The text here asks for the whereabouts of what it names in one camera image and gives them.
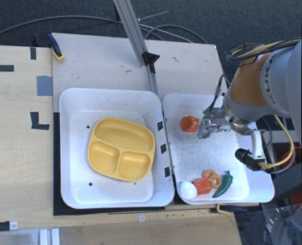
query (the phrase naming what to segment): aluminum extrusion bar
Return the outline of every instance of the aluminum extrusion bar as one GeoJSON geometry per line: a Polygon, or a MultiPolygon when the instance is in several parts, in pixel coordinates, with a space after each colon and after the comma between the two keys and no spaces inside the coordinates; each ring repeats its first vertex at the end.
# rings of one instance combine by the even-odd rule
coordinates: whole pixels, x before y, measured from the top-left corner
{"type": "MultiPolygon", "coordinates": [[[[146,65],[143,61],[142,54],[148,50],[130,0],[113,0],[113,2],[140,66],[146,65]]],[[[152,70],[149,64],[146,66],[148,70],[150,90],[158,95],[154,68],[152,70]]]]}

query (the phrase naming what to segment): red toy tomato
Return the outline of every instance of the red toy tomato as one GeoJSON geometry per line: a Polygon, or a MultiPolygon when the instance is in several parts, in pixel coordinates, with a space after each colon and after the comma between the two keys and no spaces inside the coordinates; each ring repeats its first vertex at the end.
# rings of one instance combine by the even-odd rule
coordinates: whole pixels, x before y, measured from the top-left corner
{"type": "Polygon", "coordinates": [[[193,183],[197,189],[197,195],[207,194],[212,190],[210,181],[207,177],[203,177],[193,183]]]}

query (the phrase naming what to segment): green chili pepper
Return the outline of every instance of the green chili pepper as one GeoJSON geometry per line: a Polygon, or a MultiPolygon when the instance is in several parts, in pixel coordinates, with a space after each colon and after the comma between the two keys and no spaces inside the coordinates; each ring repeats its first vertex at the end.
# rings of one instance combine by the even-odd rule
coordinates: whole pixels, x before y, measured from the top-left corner
{"type": "Polygon", "coordinates": [[[219,197],[223,195],[230,187],[231,183],[233,182],[233,177],[230,175],[230,171],[223,176],[222,184],[219,189],[214,193],[212,196],[213,198],[219,197]]]}

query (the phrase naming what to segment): red object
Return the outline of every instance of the red object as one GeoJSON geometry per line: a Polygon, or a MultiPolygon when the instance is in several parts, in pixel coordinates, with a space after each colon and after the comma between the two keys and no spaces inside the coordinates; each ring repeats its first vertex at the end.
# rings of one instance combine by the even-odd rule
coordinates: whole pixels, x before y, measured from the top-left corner
{"type": "Polygon", "coordinates": [[[207,177],[203,177],[193,183],[197,189],[197,195],[207,194],[212,190],[210,181],[207,177]]]}
{"type": "Polygon", "coordinates": [[[195,133],[199,130],[198,122],[199,122],[198,118],[189,115],[181,119],[180,127],[184,132],[195,133]]]}

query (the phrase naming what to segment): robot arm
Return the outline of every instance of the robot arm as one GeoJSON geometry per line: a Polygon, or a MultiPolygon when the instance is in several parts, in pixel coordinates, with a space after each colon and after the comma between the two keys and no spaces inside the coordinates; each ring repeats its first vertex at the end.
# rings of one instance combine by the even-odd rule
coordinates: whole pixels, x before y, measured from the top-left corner
{"type": "Polygon", "coordinates": [[[230,49],[227,57],[241,61],[240,67],[222,107],[214,108],[213,103],[203,112],[198,138],[229,129],[250,135],[253,130],[248,124],[265,115],[279,115],[292,119],[301,145],[301,39],[244,44],[230,49]],[[248,47],[252,50],[234,56],[248,47]]]}

